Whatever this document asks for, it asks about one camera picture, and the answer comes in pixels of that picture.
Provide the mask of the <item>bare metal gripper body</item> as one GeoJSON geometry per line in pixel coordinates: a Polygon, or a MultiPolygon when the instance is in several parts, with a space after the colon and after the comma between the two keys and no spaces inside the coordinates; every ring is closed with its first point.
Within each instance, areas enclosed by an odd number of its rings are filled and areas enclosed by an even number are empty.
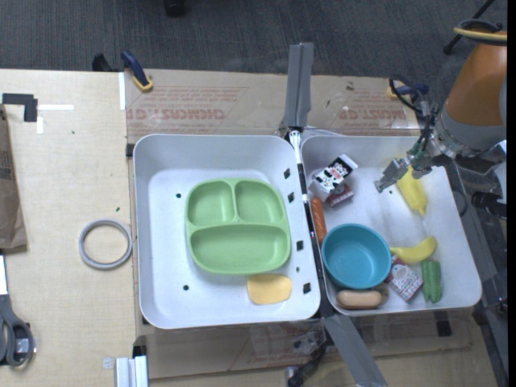
{"type": "Polygon", "coordinates": [[[406,153],[406,160],[416,173],[429,173],[434,167],[446,166],[455,158],[456,150],[437,135],[418,139],[406,153]]]}

